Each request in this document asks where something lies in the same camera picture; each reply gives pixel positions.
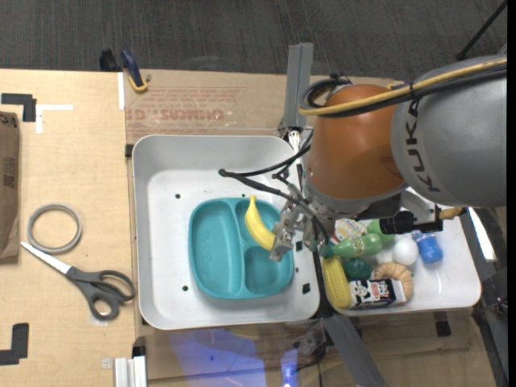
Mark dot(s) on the tan croissant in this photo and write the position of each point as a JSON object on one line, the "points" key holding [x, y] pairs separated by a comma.
{"points": [[397, 272]]}

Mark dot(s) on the yellow corn cob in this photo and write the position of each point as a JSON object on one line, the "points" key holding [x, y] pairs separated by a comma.
{"points": [[336, 282]]}

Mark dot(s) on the black and white milk carton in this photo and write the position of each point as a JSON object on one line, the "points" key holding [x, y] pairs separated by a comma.
{"points": [[375, 292]]}

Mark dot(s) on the blue divided plate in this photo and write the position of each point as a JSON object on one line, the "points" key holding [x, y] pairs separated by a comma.
{"points": [[217, 248]]}

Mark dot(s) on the green bottle with yellow label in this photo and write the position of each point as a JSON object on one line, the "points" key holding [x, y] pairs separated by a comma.
{"points": [[356, 245]]}

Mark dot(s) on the green broccoli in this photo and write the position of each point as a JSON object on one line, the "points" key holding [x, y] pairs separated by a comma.
{"points": [[358, 268]]}

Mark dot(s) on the blue bottle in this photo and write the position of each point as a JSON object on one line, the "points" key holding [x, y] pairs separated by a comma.
{"points": [[429, 248]]}

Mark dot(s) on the brown paper bag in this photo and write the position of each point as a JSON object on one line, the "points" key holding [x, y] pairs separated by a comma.
{"points": [[9, 184]]}

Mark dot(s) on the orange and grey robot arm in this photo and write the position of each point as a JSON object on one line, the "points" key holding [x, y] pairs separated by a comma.
{"points": [[403, 143]]}

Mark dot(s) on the yellow banana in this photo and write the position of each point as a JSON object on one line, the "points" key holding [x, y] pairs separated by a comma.
{"points": [[256, 224]]}

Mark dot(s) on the grey tape roll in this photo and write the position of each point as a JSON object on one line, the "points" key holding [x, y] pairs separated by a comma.
{"points": [[32, 232]]}

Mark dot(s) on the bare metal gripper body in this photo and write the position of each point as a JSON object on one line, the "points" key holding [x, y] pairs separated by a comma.
{"points": [[303, 223]]}

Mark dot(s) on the brown cardboard board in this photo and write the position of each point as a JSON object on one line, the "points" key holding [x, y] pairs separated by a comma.
{"points": [[201, 103]]}

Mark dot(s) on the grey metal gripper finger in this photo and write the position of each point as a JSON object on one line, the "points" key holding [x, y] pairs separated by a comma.
{"points": [[282, 249], [282, 227]]}

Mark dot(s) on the grey scissors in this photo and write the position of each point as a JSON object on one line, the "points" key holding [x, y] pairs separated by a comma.
{"points": [[94, 284]]}

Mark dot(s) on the white ball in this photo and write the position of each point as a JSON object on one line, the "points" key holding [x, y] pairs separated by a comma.
{"points": [[405, 251]]}

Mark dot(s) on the white plastic tray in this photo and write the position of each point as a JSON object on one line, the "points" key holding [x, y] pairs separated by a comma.
{"points": [[169, 232], [447, 280]]}

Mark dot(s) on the black cylinder on white bracket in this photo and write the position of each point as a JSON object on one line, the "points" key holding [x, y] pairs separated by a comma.
{"points": [[397, 223]]}

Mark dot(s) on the plain green bottle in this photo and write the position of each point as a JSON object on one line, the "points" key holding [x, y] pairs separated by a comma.
{"points": [[374, 227]]}

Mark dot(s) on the white packet with orange print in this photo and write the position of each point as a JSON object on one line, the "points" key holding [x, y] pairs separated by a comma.
{"points": [[347, 229]]}

